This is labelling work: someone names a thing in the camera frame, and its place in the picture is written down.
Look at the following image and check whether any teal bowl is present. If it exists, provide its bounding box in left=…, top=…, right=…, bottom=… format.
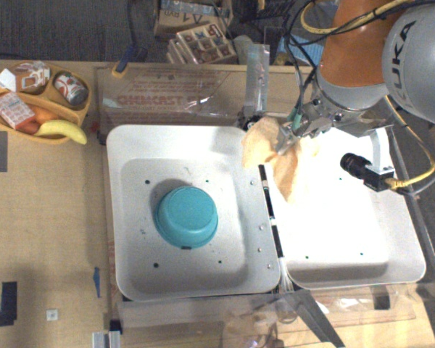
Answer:
left=153, top=185, right=220, bottom=250

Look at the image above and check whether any red and white can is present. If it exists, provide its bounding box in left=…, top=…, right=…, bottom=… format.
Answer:
left=53, top=71, right=89, bottom=106

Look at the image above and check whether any thin black and white rod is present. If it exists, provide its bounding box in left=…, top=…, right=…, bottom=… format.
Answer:
left=257, top=164, right=294, bottom=294

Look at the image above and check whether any yellow banana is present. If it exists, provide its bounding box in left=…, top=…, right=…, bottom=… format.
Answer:
left=33, top=119, right=88, bottom=146

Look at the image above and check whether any black block with thin wires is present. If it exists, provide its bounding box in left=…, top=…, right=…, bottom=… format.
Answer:
left=238, top=111, right=262, bottom=132

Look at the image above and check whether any white and orange carton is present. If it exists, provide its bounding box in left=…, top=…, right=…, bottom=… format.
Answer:
left=0, top=60, right=51, bottom=94

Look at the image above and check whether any white and red packet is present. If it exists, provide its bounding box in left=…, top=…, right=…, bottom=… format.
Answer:
left=0, top=91, right=36, bottom=131

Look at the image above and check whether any yellow cloth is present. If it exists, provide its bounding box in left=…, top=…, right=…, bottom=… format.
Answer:
left=241, top=116, right=320, bottom=204

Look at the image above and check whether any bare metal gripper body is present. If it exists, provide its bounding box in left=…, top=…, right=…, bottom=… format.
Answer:
left=278, top=99, right=352, bottom=145

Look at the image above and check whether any orange divided plate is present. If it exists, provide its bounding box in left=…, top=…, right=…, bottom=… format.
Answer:
left=0, top=61, right=93, bottom=146

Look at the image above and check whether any black cylinder on white bracket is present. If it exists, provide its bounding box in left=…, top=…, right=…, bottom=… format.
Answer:
left=339, top=127, right=396, bottom=192

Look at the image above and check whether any orange carrot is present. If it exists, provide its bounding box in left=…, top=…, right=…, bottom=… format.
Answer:
left=17, top=104, right=62, bottom=136

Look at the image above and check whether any white plastic tray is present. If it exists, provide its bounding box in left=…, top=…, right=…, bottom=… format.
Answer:
left=260, top=125, right=427, bottom=291
left=105, top=124, right=282, bottom=302

